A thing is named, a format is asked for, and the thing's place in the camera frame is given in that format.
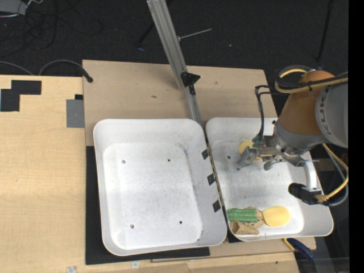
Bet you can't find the tan toy biscuit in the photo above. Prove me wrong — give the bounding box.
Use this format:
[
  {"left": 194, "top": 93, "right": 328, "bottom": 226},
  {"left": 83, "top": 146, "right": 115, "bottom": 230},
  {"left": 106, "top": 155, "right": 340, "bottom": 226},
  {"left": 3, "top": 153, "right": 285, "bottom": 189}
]
[{"left": 230, "top": 208, "right": 266, "bottom": 235}]

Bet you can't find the green ridged toy vegetable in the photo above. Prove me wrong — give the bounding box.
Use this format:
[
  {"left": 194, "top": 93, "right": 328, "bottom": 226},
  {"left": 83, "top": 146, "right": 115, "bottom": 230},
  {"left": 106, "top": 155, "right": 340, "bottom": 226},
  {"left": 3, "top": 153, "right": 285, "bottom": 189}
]
[{"left": 226, "top": 206, "right": 258, "bottom": 223}]

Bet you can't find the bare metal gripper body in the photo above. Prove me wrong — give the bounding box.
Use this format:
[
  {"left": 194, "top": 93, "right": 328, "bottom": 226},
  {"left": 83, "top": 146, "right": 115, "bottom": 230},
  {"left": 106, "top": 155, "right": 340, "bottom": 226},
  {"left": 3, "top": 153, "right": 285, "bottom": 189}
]
[{"left": 258, "top": 136, "right": 307, "bottom": 167}]

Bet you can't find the yellow oval toy food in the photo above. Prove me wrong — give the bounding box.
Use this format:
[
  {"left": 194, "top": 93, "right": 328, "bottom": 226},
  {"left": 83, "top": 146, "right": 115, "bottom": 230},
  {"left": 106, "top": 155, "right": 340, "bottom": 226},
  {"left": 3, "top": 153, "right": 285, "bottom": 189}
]
[{"left": 261, "top": 205, "right": 291, "bottom": 228}]

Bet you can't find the white plastic tray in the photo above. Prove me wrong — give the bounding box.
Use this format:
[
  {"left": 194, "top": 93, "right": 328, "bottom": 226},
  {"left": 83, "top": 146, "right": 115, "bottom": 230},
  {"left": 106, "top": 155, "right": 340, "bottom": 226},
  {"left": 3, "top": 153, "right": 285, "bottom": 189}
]
[
  {"left": 93, "top": 118, "right": 229, "bottom": 257},
  {"left": 205, "top": 117, "right": 334, "bottom": 242}
]

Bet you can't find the brown cardboard board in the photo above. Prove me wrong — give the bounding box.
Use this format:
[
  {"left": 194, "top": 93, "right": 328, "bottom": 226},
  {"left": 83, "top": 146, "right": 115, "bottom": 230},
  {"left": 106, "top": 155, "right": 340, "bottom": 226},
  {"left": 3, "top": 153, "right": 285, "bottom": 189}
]
[{"left": 82, "top": 60, "right": 317, "bottom": 264}]

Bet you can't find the yellow round toy food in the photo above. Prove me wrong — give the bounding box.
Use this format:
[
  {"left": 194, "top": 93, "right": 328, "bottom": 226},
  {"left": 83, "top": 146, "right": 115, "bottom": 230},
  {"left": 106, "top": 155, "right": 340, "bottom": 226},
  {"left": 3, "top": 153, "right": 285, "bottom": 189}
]
[{"left": 238, "top": 140, "right": 263, "bottom": 161}]

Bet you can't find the black cylinder on white bracket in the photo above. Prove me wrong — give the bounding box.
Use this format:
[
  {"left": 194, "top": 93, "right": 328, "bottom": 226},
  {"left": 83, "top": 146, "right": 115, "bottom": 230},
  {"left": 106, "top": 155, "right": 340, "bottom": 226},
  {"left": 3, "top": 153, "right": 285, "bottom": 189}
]
[{"left": 288, "top": 159, "right": 324, "bottom": 206}]

